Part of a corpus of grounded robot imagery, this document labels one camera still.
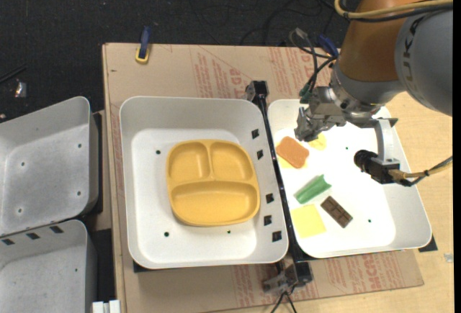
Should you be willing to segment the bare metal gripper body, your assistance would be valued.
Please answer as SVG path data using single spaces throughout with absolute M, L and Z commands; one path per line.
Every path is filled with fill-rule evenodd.
M 313 89 L 305 116 L 310 125 L 358 125 L 378 111 L 378 104 L 362 102 L 343 88 L 319 86 Z

